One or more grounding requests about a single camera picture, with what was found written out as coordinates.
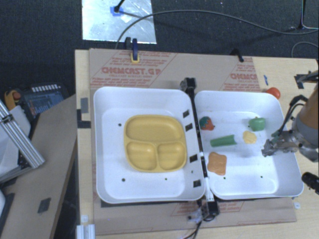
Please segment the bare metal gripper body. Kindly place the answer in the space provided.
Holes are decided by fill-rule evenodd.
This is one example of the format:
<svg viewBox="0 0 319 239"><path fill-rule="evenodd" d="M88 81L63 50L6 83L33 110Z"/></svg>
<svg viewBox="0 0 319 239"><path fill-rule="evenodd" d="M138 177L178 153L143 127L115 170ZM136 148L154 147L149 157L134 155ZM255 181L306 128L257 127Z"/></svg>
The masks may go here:
<svg viewBox="0 0 319 239"><path fill-rule="evenodd" d="M299 149L299 142L296 140L294 131L276 131L272 134L272 149L274 152L295 153Z"/></svg>

